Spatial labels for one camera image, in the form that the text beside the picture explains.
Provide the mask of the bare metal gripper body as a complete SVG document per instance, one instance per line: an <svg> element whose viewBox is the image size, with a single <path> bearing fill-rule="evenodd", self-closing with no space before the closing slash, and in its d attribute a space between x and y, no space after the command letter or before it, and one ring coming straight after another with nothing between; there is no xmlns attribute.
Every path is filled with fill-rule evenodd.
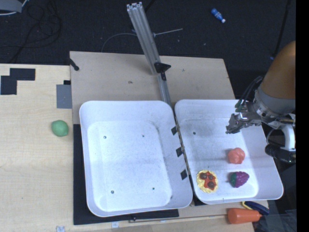
<svg viewBox="0 0 309 232"><path fill-rule="evenodd" d="M231 115L231 127L259 126L263 122L269 123L275 119L275 114L264 107L255 106L254 104L241 104L235 109L235 113Z"/></svg>

